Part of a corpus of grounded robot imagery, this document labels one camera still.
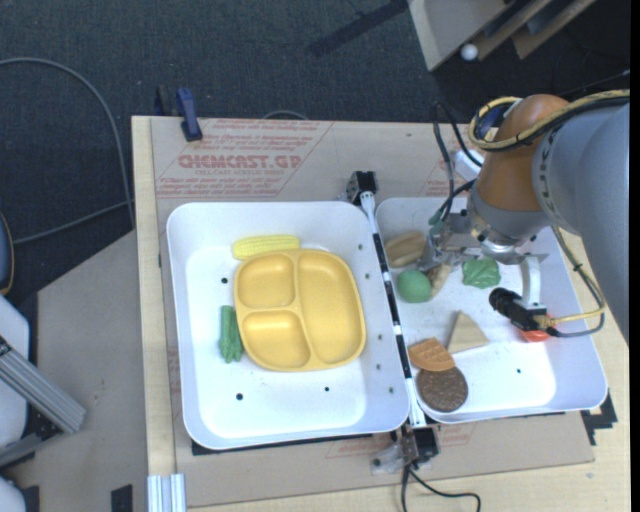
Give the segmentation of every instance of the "black wire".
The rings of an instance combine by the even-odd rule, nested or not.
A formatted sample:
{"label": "black wire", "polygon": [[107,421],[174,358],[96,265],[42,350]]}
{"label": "black wire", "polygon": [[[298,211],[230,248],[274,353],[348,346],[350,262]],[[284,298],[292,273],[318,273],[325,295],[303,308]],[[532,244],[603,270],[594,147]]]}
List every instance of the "black wire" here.
{"label": "black wire", "polygon": [[437,494],[438,496],[442,496],[443,498],[474,498],[477,502],[476,512],[480,512],[480,508],[482,507],[482,500],[480,496],[478,496],[474,492],[461,492],[461,493],[447,493],[438,491],[431,487],[428,483],[422,480],[413,469],[411,469],[411,465],[407,464],[402,471],[402,487],[400,490],[400,501],[402,502],[402,512],[407,512],[407,484],[409,482],[409,475],[411,475],[415,480],[422,485],[425,489],[431,491],[433,494]]}
{"label": "black wire", "polygon": [[65,73],[71,75],[72,77],[79,80],[91,93],[96,97],[100,105],[102,106],[107,119],[109,120],[109,124],[111,126],[111,130],[113,132],[113,136],[116,141],[116,146],[118,149],[118,158],[120,160],[120,172],[122,174],[122,184],[124,186],[124,194],[126,198],[126,205],[129,209],[129,220],[131,221],[131,227],[135,228],[135,213],[133,210],[133,199],[131,198],[131,192],[129,191],[129,182],[127,179],[127,168],[124,162],[124,151],[122,150],[122,143],[120,142],[120,135],[118,133],[118,128],[116,127],[115,119],[113,118],[113,114],[107,105],[107,102],[104,100],[102,95],[98,92],[98,90],[82,75],[80,75],[77,71],[74,71],[63,64],[59,64],[57,62],[47,60],[47,59],[39,59],[34,57],[16,57],[13,59],[0,60],[0,66],[7,66],[9,64],[42,64],[44,66],[49,66],[60,71],[64,71]]}
{"label": "black wire", "polygon": [[586,45],[583,42],[581,42],[579,37],[576,34],[574,34],[571,30],[569,30],[569,28],[565,28],[564,31],[565,31],[565,34],[569,36],[569,39],[571,39],[578,48],[580,48],[585,52],[595,53],[600,57],[604,57],[608,61],[610,61],[611,59],[617,59],[619,61],[625,61],[625,62],[627,61],[626,55],[623,55],[621,53],[605,52],[600,50],[599,48],[594,48],[593,46]]}
{"label": "black wire", "polygon": [[453,119],[453,116],[451,115],[451,112],[446,107],[446,105],[444,103],[442,103],[441,101],[436,101],[433,104],[433,106],[434,106],[434,111],[437,111],[437,109],[439,108],[440,110],[442,110],[444,112],[445,116],[447,116],[449,124],[453,128],[453,133],[455,134],[456,139],[458,139],[458,144],[460,144],[460,149],[462,149],[464,154],[467,155],[469,160],[471,160],[478,167],[482,167],[482,162],[478,161],[478,159],[473,156],[471,151],[469,151],[469,148],[465,144],[465,142],[464,142],[464,140],[462,138],[462,135],[460,133],[460,130],[458,129],[458,125],[456,124],[455,120]]}
{"label": "black wire", "polygon": [[52,229],[48,229],[46,231],[42,231],[40,233],[36,233],[34,235],[30,235],[30,236],[25,236],[22,238],[18,238],[17,240],[13,240],[13,245],[20,245],[20,244],[26,244],[28,242],[33,242],[35,240],[40,240],[41,238],[45,238],[47,236],[50,235],[54,235],[56,233],[59,233],[61,231],[64,231],[65,229],[69,229],[72,228],[74,226],[77,226],[78,224],[82,224],[84,222],[87,222],[89,220],[95,219],[96,217],[100,217],[101,215],[104,215],[106,213],[109,213],[113,210],[117,210],[118,208],[123,208],[124,206],[128,206],[128,201],[122,201],[121,203],[118,204],[114,204],[112,206],[108,206],[107,208],[104,208],[102,210],[99,210],[97,212],[91,213],[85,217],[81,217],[80,219],[76,219],[74,221],[68,222],[67,224],[63,224],[62,226],[58,226]]}
{"label": "black wire", "polygon": [[278,116],[295,117],[296,119],[301,119],[303,121],[309,120],[307,116],[295,112],[294,110],[274,110],[266,114],[262,119],[273,119],[274,117]]}
{"label": "black wire", "polygon": [[598,85],[606,84],[607,82],[612,82],[613,80],[616,80],[618,78],[623,78],[625,76],[631,77],[631,69],[630,68],[624,69],[624,70],[620,71],[619,73],[617,73],[615,75],[611,75],[611,76],[608,76],[606,78],[601,78],[600,80],[596,80],[595,82],[591,82],[591,83],[585,84],[583,86],[576,87],[574,89],[570,89],[568,91],[561,92],[561,93],[558,94],[558,96],[563,96],[563,97],[564,96],[569,96],[569,95],[571,95],[571,94],[573,94],[575,92],[585,91],[587,89],[591,89],[591,88],[596,87]]}
{"label": "black wire", "polygon": [[[442,105],[442,103],[434,103],[433,105],[433,112],[434,112],[434,117],[433,117],[433,133],[436,137],[436,142],[438,143],[438,148],[440,149],[440,153],[442,154],[442,158],[445,161],[445,164],[447,165],[447,170],[449,172],[449,197],[447,197],[447,199],[444,201],[444,203],[442,203],[442,206],[440,206],[440,208],[438,209],[438,212],[440,212],[440,222],[444,222],[447,217],[449,216],[449,214],[451,213],[451,207],[453,205],[453,199],[460,193],[469,190],[472,186],[473,183],[475,182],[475,180],[471,180],[466,182],[465,184],[461,185],[460,187],[458,187],[457,189],[454,189],[454,181],[453,181],[453,169],[451,167],[451,157],[449,156],[449,152],[447,151],[447,147],[442,139],[442,134],[440,132],[440,124],[438,123],[437,117],[435,116],[435,112],[436,109],[438,108],[438,105],[440,105],[441,108],[445,109],[444,105]],[[460,136],[460,132],[457,129],[457,126],[455,126],[455,123],[453,122],[453,119],[451,119],[451,123],[452,126],[454,127],[454,132],[457,131],[458,135],[457,137],[459,137],[458,142],[460,142],[462,144],[462,146],[464,146],[464,141],[462,141],[462,137]]]}
{"label": "black wire", "polygon": [[[599,308],[603,308],[605,306],[605,304],[604,304],[604,301],[602,300],[600,294],[598,293],[598,290],[595,288],[595,286],[593,285],[591,280],[588,278],[588,276],[586,275],[586,273],[582,269],[582,265],[578,261],[576,261],[575,258],[573,258],[573,255],[572,255],[571,251],[568,250],[567,244],[566,244],[564,238],[562,237],[560,231],[558,230],[558,228],[554,228],[553,232],[556,235],[556,239],[558,240],[558,244],[560,245],[560,248],[564,252],[564,254],[567,257],[567,259],[569,260],[569,262],[573,265],[574,272],[577,272],[578,275],[580,276],[580,278],[582,279],[582,281],[584,281],[584,284],[586,285],[587,289],[589,290],[589,292],[591,293],[591,295],[595,299],[596,303],[598,304],[598,307]],[[568,332],[558,331],[554,327],[548,327],[546,329],[546,332],[547,332],[547,334],[549,334],[551,336],[555,336],[556,338],[576,338],[576,337],[579,337],[579,336],[588,336],[590,334],[594,334],[594,333],[598,332],[600,329],[602,329],[603,325],[604,325],[604,313],[601,313],[600,314],[600,321],[598,322],[598,325],[596,325],[593,329],[587,329],[587,330],[584,330],[584,331],[568,333]]]}
{"label": "black wire", "polygon": [[498,119],[504,119],[505,112],[509,110],[516,101],[517,100],[514,100],[513,102],[508,104],[503,103],[501,105],[496,105],[495,107],[487,110],[487,112],[483,116],[478,115],[479,110],[481,110],[479,109],[474,116],[476,120],[476,128],[473,134],[476,136],[476,138],[484,139],[487,133],[489,133],[489,130],[500,124],[498,122]]}
{"label": "black wire", "polygon": [[[564,123],[566,123],[569,119],[571,119],[572,117],[578,115],[578,114],[582,114],[583,112],[589,112],[591,110],[596,110],[596,109],[600,109],[600,108],[610,108],[612,106],[617,106],[617,105],[624,105],[626,103],[629,102],[629,98],[628,97],[611,97],[611,98],[603,98],[600,99],[598,101],[595,101],[593,103],[586,103],[584,105],[581,105],[579,107],[575,107],[571,110],[568,110],[567,112],[565,112],[564,114],[562,114],[561,116],[558,116],[556,119],[554,119],[553,121],[551,121],[550,123],[545,124],[544,126],[541,126],[538,130],[532,132],[531,134],[527,135],[526,137],[522,138],[522,139],[518,139],[517,142],[514,142],[513,144],[510,144],[508,146],[503,146],[503,147],[491,147],[491,148],[486,148],[487,151],[492,151],[492,152],[503,152],[503,151],[511,151],[513,148],[517,147],[517,146],[525,146],[525,145],[529,145],[531,144],[531,141],[533,141],[534,139],[538,138],[540,135],[542,135],[543,133],[552,130],[554,128],[557,128],[558,126],[563,125]],[[495,109],[499,109],[500,107],[504,107],[504,105],[498,105],[495,107]],[[476,114],[476,119],[478,119],[478,123],[476,124],[476,129],[474,131],[474,135],[478,138],[481,139],[482,136],[480,136],[478,134],[478,126],[480,125],[480,122],[485,119],[489,113],[491,113],[491,111],[494,109],[490,109],[488,112],[486,112],[484,114],[484,116],[477,116]]]}

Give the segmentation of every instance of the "cookie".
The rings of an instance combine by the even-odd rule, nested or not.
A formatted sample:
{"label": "cookie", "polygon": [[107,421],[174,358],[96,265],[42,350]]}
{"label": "cookie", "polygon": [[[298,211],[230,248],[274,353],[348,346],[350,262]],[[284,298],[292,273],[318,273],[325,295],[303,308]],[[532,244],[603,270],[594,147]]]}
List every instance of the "cookie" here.
{"label": "cookie", "polygon": [[436,338],[429,338],[409,347],[409,360],[422,370],[442,372],[456,363],[451,354]]}
{"label": "cookie", "polygon": [[456,366],[441,372],[420,370],[415,381],[422,400],[435,411],[453,412],[469,395],[467,380]]}

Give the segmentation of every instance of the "yellow corn toy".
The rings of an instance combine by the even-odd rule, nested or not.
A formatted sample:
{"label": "yellow corn toy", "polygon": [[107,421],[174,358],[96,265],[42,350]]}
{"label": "yellow corn toy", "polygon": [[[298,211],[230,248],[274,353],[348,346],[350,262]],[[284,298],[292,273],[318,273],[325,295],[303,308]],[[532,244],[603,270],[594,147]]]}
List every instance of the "yellow corn toy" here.
{"label": "yellow corn toy", "polygon": [[286,249],[299,249],[300,239],[293,235],[262,235],[242,238],[233,243],[231,251],[237,260],[245,260],[255,254]]}

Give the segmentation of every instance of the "dark carpet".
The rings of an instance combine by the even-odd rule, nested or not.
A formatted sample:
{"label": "dark carpet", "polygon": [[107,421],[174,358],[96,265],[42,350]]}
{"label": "dark carpet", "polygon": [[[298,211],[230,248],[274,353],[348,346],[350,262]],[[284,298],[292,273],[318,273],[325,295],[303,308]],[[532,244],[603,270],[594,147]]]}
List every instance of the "dark carpet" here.
{"label": "dark carpet", "polygon": [[[430,122],[440,101],[456,122],[503,95],[567,99],[628,88],[631,1],[600,0],[524,60],[510,42],[482,62],[426,68],[399,0],[259,2],[0,0],[0,61],[48,59],[79,73],[113,114],[131,186],[133,115],[155,91],[188,87],[203,117]],[[20,304],[131,230],[105,111],[83,82],[39,63],[0,66],[0,211],[15,247],[9,300]]]}

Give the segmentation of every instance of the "yellow divided plate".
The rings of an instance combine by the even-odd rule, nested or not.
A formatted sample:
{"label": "yellow divided plate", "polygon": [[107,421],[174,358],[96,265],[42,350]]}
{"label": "yellow divided plate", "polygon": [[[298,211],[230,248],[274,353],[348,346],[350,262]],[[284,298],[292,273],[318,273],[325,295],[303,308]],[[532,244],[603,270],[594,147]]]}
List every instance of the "yellow divided plate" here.
{"label": "yellow divided plate", "polygon": [[292,249],[250,257],[236,272],[234,298],[242,343],[264,368],[333,368],[364,348],[355,280],[330,252]]}

